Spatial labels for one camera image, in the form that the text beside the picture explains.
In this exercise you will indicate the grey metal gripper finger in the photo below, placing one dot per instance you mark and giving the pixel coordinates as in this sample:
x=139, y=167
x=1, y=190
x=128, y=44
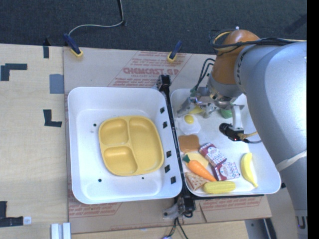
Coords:
x=209, y=112
x=185, y=107

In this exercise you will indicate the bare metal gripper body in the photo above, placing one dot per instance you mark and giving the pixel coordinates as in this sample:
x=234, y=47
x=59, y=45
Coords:
x=219, y=101

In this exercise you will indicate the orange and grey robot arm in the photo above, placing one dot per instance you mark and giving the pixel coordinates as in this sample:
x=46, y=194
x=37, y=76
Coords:
x=274, y=88

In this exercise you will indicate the yellow toy item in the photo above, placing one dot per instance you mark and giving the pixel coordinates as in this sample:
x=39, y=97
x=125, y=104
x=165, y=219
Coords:
x=197, y=110

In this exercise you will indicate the green toy item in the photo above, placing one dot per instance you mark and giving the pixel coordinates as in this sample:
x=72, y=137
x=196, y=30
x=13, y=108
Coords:
x=226, y=113

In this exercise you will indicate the white fried egg toy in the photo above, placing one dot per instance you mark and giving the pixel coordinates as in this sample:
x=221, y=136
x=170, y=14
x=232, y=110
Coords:
x=189, y=124

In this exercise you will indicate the thin black rod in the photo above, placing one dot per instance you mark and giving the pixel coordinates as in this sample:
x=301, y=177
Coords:
x=172, y=126

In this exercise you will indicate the brown toast slice toy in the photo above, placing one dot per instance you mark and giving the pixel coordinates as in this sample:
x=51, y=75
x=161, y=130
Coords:
x=188, y=143

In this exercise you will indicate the red and white carton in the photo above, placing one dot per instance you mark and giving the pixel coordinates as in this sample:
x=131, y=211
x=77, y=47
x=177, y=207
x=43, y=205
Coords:
x=228, y=170
x=213, y=154

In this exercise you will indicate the yellow cheese slice toy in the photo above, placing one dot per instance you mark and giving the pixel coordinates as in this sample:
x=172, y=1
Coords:
x=199, y=157

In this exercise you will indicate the yellow divided plate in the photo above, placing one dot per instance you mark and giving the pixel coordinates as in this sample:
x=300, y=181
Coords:
x=144, y=143

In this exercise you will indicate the orange carrot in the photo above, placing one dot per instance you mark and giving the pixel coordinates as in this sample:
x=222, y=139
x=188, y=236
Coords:
x=199, y=169

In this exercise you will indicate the yellow banana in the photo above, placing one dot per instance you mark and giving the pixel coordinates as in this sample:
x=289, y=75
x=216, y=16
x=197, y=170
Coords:
x=247, y=168

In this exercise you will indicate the pizza slice toy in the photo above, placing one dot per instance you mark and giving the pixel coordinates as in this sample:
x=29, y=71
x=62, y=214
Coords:
x=195, y=182

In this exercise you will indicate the yellow corn cob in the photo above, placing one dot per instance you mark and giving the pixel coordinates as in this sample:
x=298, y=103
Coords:
x=219, y=187

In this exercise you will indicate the white plastic tray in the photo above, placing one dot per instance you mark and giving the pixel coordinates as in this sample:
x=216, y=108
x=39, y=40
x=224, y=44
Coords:
x=87, y=173
x=261, y=173

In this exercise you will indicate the brown cardboard board red print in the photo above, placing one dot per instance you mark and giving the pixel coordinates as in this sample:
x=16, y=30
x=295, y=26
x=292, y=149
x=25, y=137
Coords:
x=104, y=68

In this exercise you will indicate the black cylinder on white bracket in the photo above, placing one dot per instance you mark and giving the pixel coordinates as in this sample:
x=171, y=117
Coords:
x=230, y=129

